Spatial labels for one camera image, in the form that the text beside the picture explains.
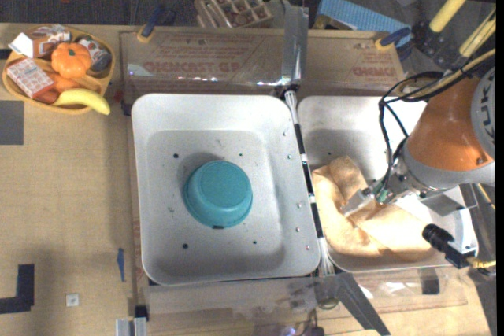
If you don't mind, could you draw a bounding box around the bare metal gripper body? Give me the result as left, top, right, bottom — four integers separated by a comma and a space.
367, 157, 448, 206

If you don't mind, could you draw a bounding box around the tan cloth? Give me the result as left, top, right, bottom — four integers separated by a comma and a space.
310, 155, 436, 263

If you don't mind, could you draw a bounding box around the white plastic tray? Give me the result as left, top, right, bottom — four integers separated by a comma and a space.
295, 94, 480, 274
130, 92, 322, 287

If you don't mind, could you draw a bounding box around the teal bowl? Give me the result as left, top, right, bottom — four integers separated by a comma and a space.
182, 160, 254, 230

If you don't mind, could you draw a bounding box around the brown cardboard board red print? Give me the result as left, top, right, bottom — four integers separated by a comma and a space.
119, 25, 469, 316

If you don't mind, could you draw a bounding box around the yellow divided plate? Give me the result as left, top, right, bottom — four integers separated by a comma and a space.
2, 24, 117, 116

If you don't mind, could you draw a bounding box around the yellow banana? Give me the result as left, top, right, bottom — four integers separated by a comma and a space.
52, 87, 112, 116

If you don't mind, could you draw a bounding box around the small can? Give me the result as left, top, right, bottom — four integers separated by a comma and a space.
76, 35, 113, 73

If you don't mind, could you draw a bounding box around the orange carrot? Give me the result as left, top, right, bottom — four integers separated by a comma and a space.
34, 71, 82, 105

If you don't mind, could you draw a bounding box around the orange pumpkin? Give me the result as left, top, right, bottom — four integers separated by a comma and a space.
50, 42, 93, 80

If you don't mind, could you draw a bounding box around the red and white carton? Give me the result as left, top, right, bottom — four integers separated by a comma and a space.
6, 57, 56, 100

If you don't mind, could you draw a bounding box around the black cylinder on white bracket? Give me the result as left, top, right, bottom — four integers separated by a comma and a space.
421, 207, 480, 269

